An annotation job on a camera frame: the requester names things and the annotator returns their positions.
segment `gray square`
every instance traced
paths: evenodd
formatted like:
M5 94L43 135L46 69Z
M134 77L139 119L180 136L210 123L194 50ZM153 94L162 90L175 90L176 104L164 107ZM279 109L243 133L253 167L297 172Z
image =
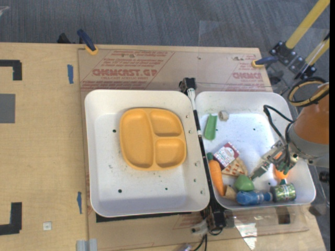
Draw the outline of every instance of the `gray square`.
M15 123L15 94L0 94L0 123Z

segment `blue bottle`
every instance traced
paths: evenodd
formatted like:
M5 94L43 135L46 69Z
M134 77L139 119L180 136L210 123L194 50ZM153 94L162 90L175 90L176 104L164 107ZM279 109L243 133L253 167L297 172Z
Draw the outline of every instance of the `blue bottle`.
M237 203L242 206L254 206L256 204L261 204L264 201L271 201L273 198L270 192L261 191L239 191L236 194Z

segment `black corner marker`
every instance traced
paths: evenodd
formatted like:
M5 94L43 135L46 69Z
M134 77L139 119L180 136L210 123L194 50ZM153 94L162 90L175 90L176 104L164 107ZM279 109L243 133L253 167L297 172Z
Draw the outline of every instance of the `black corner marker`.
M0 235L20 233L22 229L22 203L12 203L9 224L0 225Z
M13 81L22 81L22 63L19 60L0 60L0 67L12 67Z

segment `wooden table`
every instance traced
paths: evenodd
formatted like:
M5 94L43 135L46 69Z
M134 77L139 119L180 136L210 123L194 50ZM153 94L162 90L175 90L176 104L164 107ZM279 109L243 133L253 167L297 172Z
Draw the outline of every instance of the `wooden table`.
M15 122L0 123L0 224L10 223L11 203L22 203L22 228L17 234L0 235L1 250L75 250L76 241L89 239L77 53L82 48L79 44L0 43L0 59L19 60L23 71L22 81L14 81L13 68L0 67L0 94L15 94ZM234 51L252 53L254 49ZM325 250L315 217L307 210L304 213L309 230L258 237L257 250ZM46 222L51 222L51 230ZM233 249L249 247L241 238L208 243L208 250Z

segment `blue clamp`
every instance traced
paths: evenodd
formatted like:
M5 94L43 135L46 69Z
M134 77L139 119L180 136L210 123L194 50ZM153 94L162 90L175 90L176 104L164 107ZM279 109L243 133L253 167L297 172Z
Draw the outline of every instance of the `blue clamp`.
M260 60L253 60L251 62L251 65L254 67L254 68L261 68L263 67L265 64L266 65L270 65L274 62L277 62L279 59L278 57L276 56L267 56L265 58L262 58Z
M77 35L85 42L85 48L90 54L95 55L98 52L98 48L94 45L91 38L83 31L83 29L79 29L77 31Z

